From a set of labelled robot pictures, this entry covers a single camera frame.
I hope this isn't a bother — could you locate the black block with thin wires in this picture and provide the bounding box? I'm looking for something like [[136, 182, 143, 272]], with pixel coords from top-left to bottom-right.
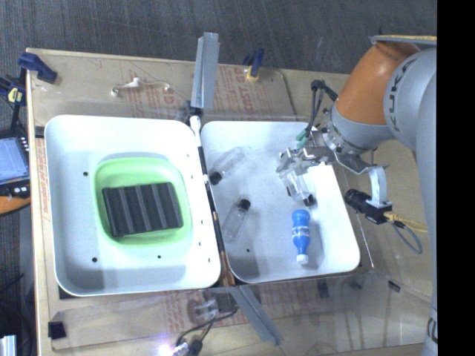
[[213, 289, 239, 313]]

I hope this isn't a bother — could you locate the white plastic hook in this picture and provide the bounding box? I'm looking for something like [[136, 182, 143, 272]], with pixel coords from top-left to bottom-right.
[[110, 76, 143, 98]]

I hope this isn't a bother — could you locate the clear plastic bottle black cap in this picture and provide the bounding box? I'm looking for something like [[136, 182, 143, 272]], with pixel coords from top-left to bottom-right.
[[221, 198, 252, 243], [208, 146, 248, 186], [284, 169, 317, 207]]

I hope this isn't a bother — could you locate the black ribbed block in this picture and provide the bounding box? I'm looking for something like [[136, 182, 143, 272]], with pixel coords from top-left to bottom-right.
[[101, 182, 185, 238]]

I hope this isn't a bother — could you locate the brown cardboard board red print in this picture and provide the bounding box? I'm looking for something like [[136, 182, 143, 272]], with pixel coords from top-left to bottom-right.
[[29, 50, 376, 350]]

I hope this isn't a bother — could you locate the blue bottle white cap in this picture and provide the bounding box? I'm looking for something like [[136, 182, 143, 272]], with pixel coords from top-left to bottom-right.
[[290, 208, 312, 266]]

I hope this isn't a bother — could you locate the black cylinder on white bracket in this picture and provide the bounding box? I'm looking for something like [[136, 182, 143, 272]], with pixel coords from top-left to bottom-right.
[[343, 163, 393, 226]]

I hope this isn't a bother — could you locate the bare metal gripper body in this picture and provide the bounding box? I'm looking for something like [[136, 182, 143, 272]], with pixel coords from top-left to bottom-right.
[[295, 123, 373, 174]]

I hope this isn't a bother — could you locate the green plate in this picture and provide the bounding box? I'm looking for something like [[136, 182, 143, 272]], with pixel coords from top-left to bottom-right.
[[94, 155, 194, 248]]

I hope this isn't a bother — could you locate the white plastic tray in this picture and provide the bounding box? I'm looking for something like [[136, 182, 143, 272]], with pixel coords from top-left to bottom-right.
[[199, 119, 361, 286], [43, 113, 223, 298]]

